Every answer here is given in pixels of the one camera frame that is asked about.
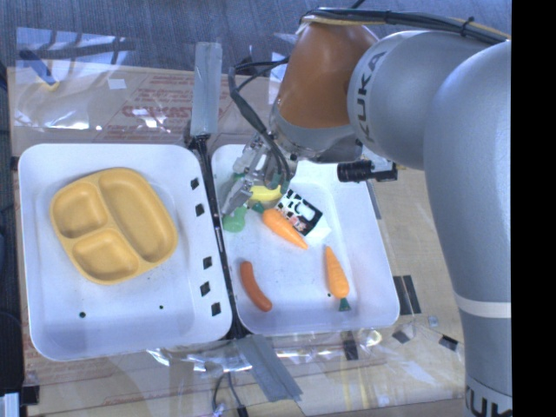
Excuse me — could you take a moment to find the yellow toy food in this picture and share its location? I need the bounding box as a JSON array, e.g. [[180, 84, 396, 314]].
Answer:
[[246, 183, 284, 203]]

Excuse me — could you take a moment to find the green toy food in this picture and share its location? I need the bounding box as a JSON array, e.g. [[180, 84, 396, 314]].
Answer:
[[222, 206, 248, 235]]

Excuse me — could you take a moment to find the orange carrot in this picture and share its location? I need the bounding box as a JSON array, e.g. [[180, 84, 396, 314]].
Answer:
[[324, 245, 353, 313], [251, 202, 310, 251]]

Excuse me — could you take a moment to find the orange sausage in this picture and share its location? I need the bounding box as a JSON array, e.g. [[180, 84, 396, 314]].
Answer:
[[239, 260, 275, 314]]

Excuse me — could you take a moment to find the white plastic tray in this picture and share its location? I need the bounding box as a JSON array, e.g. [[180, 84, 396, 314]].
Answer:
[[210, 143, 401, 337], [17, 142, 234, 362]]

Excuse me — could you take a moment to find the black and white packet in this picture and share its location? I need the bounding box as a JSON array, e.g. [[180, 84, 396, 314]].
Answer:
[[275, 184, 333, 242]]

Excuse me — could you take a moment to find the yellow divided plate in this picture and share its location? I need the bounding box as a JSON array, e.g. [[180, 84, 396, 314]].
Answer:
[[49, 167, 180, 287]]

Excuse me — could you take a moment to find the black cylinder on white bracket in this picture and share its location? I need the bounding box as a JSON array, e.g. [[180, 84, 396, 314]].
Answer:
[[336, 157, 399, 184]]

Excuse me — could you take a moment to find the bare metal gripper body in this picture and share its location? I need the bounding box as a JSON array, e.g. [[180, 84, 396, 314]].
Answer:
[[231, 132, 300, 190]]

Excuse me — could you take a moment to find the brown cardboard board red print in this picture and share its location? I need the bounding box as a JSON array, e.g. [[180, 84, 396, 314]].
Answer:
[[6, 65, 467, 417]]

